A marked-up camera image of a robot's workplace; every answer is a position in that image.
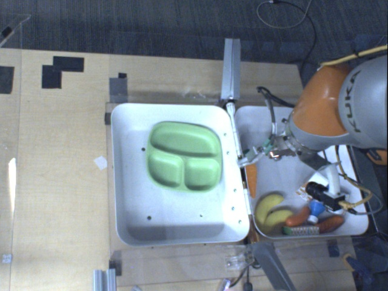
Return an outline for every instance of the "wooden tabletop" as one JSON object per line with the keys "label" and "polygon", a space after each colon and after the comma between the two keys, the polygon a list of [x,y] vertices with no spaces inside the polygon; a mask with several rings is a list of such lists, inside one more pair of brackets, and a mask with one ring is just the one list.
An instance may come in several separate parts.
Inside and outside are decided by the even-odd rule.
{"label": "wooden tabletop", "polygon": [[[3,264],[0,268],[1,290],[91,290],[93,270],[106,270],[111,257],[108,174],[95,163],[100,156],[107,158],[104,115],[110,101],[109,78],[126,73],[129,101],[213,102],[221,91],[222,61],[1,51],[0,65],[11,64],[21,72],[21,91],[0,95],[1,124],[17,119],[7,100],[12,95],[20,97],[19,136],[14,138],[18,142],[18,183],[13,232],[1,233],[1,238],[12,242],[13,260],[10,267]],[[61,89],[42,89],[42,66],[53,65],[54,56],[82,57],[84,71],[62,72]],[[294,65],[242,63],[242,103],[259,102],[258,85],[290,102],[302,91]],[[341,247],[350,249],[346,242]],[[296,261],[296,254],[287,252],[295,252],[294,248],[279,251],[298,290],[339,290],[338,284],[341,290],[355,290],[352,274],[340,258],[329,258],[325,252]],[[146,264],[138,263],[136,269],[140,275],[143,272],[139,280],[143,291],[216,290],[221,282],[214,276],[205,281],[150,285]],[[179,271],[168,258],[161,264]],[[255,288],[271,290],[262,270],[252,273],[252,282]]]}

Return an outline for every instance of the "yellow banana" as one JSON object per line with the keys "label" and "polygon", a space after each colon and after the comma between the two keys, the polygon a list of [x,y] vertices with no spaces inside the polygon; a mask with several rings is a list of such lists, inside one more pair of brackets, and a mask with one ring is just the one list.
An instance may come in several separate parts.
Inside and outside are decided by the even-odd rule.
{"label": "yellow banana", "polygon": [[269,233],[277,224],[285,223],[286,219],[292,215],[293,212],[291,210],[276,210],[268,215],[261,230],[264,233]]}
{"label": "yellow banana", "polygon": [[255,209],[255,220],[259,227],[264,225],[270,210],[282,201],[284,201],[284,197],[280,194],[270,194],[259,201]]}

